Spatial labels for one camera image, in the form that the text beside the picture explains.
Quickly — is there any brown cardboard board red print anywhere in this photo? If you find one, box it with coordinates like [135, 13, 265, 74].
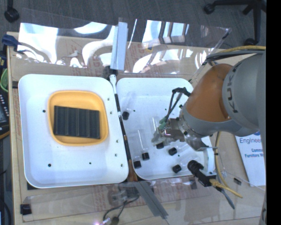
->
[8, 37, 264, 222]

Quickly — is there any white plastic tray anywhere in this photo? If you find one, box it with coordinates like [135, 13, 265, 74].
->
[116, 77, 214, 181]
[18, 73, 129, 189]

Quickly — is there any white paper sheet blue print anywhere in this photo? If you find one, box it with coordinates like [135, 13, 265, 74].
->
[235, 129, 267, 187]

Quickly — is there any black ribbed rack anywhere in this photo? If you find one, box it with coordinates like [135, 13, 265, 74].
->
[53, 105, 102, 140]

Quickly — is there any yellow plate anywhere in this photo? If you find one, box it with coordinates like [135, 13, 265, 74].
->
[47, 90, 109, 147]

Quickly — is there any black block with thin wires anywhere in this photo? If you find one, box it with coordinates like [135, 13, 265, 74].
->
[117, 183, 140, 200]

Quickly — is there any thin black and white rod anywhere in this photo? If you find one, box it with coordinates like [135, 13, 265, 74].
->
[109, 75, 138, 182]

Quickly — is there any black cylinder on white bracket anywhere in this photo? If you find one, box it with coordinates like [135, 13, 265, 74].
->
[187, 146, 218, 187]

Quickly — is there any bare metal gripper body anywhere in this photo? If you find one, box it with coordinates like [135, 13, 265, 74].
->
[163, 117, 213, 151]

